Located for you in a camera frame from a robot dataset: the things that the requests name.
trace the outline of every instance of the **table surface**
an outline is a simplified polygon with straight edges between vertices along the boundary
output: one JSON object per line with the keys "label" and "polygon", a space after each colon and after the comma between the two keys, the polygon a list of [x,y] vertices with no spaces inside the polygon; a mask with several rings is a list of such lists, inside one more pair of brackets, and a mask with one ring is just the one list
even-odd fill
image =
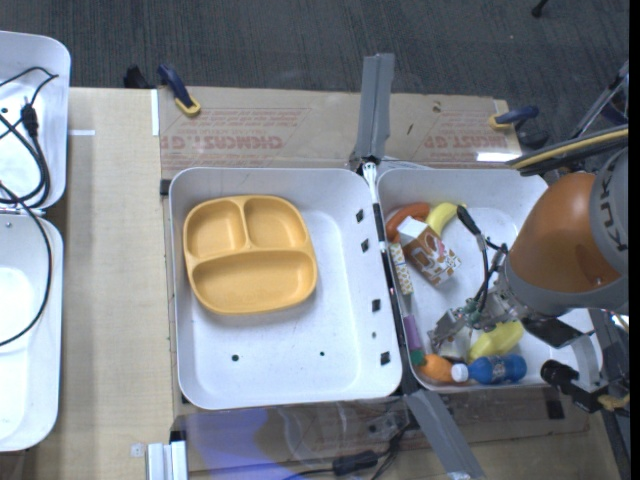
{"label": "table surface", "polygon": [[[50,435],[26,451],[25,479],[142,479],[145,445],[169,439],[178,394],[152,114],[152,91],[70,91],[67,188],[47,213],[65,241],[60,409]],[[489,478],[617,478],[602,418],[587,422],[472,450]],[[448,476],[422,449],[401,453],[385,478]]]}

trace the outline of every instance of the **yellow clamp pad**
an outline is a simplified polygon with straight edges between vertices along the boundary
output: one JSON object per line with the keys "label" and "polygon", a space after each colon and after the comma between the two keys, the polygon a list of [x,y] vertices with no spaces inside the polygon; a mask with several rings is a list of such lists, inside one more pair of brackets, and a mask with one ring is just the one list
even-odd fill
{"label": "yellow clamp pad", "polygon": [[497,132],[502,132],[510,129],[513,126],[513,123],[505,123],[505,124],[496,123],[496,117],[498,117],[499,115],[500,114],[493,114],[492,116],[489,117],[489,126],[491,126],[491,128]]}
{"label": "yellow clamp pad", "polygon": [[178,98],[175,99],[176,105],[178,105],[178,108],[189,117],[197,116],[200,113],[200,103],[198,103],[198,101],[193,96],[190,96],[190,98],[193,102],[193,105],[191,105],[190,107],[187,107]]}

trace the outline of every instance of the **yellow banana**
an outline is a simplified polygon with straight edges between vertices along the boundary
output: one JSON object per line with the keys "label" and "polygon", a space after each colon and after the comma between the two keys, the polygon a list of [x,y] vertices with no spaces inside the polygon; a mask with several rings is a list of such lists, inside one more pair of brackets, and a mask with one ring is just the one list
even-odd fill
{"label": "yellow banana", "polygon": [[431,208],[425,222],[438,234],[438,236],[442,236],[442,230],[446,226],[447,222],[456,216],[457,211],[457,204],[445,201],[444,203],[437,204],[434,208]]}

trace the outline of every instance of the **dark gray floor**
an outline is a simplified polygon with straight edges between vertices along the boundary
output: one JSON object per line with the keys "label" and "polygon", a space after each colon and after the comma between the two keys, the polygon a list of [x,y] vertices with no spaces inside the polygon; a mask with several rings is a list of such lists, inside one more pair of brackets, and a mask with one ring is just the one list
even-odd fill
{"label": "dark gray floor", "polygon": [[536,105],[563,140],[629,55],[630,0],[0,0],[0,29],[63,42],[72,85],[122,87],[162,62],[187,85],[359,91],[396,55],[394,92]]}

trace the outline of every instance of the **blue bottle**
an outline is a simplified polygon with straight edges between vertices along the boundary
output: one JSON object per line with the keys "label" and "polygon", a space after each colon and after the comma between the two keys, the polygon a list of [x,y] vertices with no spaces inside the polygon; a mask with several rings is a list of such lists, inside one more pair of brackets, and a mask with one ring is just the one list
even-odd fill
{"label": "blue bottle", "polygon": [[451,376],[456,382],[469,379],[480,384],[501,384],[518,382],[527,374],[527,363],[521,355],[483,356],[470,365],[455,364],[451,368]]}

